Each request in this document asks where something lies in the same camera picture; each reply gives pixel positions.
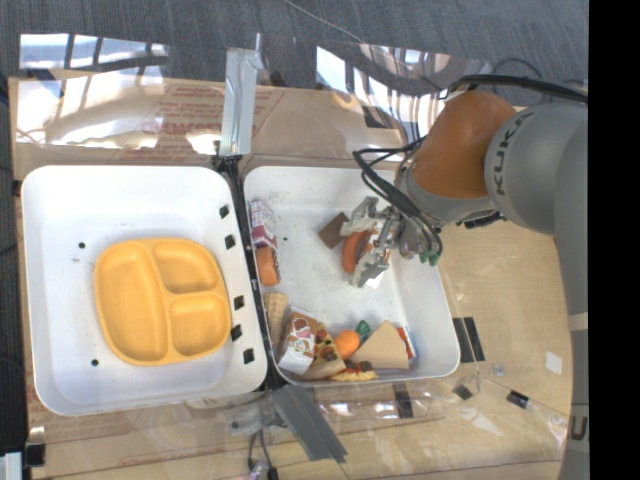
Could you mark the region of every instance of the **yellow divided plate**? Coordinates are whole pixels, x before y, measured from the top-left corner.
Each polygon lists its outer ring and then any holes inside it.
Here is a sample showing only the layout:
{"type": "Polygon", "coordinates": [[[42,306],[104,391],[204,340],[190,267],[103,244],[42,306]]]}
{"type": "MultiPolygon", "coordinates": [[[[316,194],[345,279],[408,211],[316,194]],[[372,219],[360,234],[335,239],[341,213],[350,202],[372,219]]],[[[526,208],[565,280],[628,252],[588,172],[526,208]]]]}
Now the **yellow divided plate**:
{"type": "Polygon", "coordinates": [[[94,272],[104,336],[121,359],[151,366],[218,350],[231,332],[220,267],[202,245],[181,238],[120,242],[94,272]]]}

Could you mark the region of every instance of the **gray carpet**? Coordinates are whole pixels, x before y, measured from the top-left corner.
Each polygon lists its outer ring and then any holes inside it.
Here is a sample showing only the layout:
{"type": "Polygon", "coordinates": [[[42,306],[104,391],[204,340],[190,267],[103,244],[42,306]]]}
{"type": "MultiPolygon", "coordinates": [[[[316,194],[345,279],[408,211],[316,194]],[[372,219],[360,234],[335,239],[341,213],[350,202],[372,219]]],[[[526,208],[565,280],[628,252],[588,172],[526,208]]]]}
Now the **gray carpet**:
{"type": "MultiPolygon", "coordinates": [[[[227,47],[265,38],[270,68],[313,87],[315,44],[363,42],[499,64],[506,74],[588,80],[589,0],[0,0],[0,72],[24,33],[68,32],[169,45],[175,77],[221,80],[227,47]]],[[[25,397],[9,114],[0,105],[0,455],[24,441],[25,397]]]]}

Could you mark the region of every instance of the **bread slice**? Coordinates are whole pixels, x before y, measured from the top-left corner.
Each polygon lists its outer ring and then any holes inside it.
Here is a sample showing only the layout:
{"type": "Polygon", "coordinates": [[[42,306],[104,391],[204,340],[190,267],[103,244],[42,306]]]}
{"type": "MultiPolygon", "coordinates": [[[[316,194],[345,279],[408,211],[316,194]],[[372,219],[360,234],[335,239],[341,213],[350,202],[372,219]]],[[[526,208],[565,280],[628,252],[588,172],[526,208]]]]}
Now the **bread slice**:
{"type": "Polygon", "coordinates": [[[354,363],[369,361],[373,368],[409,369],[409,356],[404,340],[391,322],[385,320],[367,341],[350,357],[354,363]]]}

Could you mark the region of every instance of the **white tray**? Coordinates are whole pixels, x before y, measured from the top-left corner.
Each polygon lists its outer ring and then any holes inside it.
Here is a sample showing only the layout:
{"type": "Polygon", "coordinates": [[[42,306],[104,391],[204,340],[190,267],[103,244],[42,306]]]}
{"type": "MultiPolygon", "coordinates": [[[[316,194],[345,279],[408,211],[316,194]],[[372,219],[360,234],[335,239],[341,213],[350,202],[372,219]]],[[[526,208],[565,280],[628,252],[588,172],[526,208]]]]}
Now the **white tray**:
{"type": "MultiPolygon", "coordinates": [[[[339,212],[351,217],[365,196],[375,196],[360,173],[344,168],[265,166],[247,175],[247,202],[260,199],[273,210],[278,240],[282,280],[261,289],[286,293],[291,304],[315,314],[334,333],[353,329],[362,319],[372,329],[384,320],[408,325],[417,357],[408,371],[379,372],[379,382],[448,375],[458,367],[460,347],[438,269],[417,258],[404,260],[394,251],[379,286],[357,288],[340,268],[340,245],[329,249],[318,236],[339,212]]],[[[388,171],[379,174],[393,179],[388,171]]],[[[381,200],[380,208],[385,204],[381,200]]],[[[280,374],[297,382],[286,370],[280,374]]]]}
{"type": "Polygon", "coordinates": [[[219,174],[201,167],[42,167],[23,183],[22,207],[35,387],[50,410],[77,415],[233,396],[262,383],[266,351],[231,192],[219,174]],[[200,359],[134,366],[103,337],[94,264],[114,243],[161,236],[194,240],[216,257],[232,326],[242,335],[200,359]],[[253,360],[245,364],[247,354],[253,360]]]}

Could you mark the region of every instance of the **white object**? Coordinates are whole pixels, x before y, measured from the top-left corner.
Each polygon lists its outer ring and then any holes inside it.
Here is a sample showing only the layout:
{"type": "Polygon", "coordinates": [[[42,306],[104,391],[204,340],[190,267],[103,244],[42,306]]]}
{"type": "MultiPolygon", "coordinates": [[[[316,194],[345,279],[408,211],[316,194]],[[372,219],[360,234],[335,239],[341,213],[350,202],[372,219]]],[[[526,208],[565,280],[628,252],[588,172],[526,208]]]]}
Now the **white object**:
{"type": "MultiPolygon", "coordinates": [[[[247,201],[262,200],[274,215],[282,280],[271,289],[286,293],[291,304],[324,322],[334,336],[355,329],[360,320],[372,330],[385,320],[406,325],[417,353],[410,369],[380,370],[378,380],[370,382],[449,375],[458,367],[460,347],[438,269],[394,251],[379,286],[358,288],[342,271],[341,244],[329,249],[318,236],[338,213],[350,216],[366,196],[375,195],[360,174],[357,169],[265,166],[246,176],[247,201]]],[[[379,174],[393,179],[389,171],[379,174]]],[[[280,374],[292,384],[335,386],[280,374]]]]}
{"type": "Polygon", "coordinates": [[[261,384],[266,352],[222,176],[203,167],[47,166],[25,178],[22,204],[35,388],[51,411],[78,415],[232,396],[261,384]],[[232,326],[241,326],[236,341],[164,366],[135,366],[110,350],[94,303],[94,264],[108,246],[144,237],[191,239],[214,255],[232,326]],[[235,246],[228,249],[226,237],[235,246]],[[245,364],[247,350],[253,360],[245,364]]]}

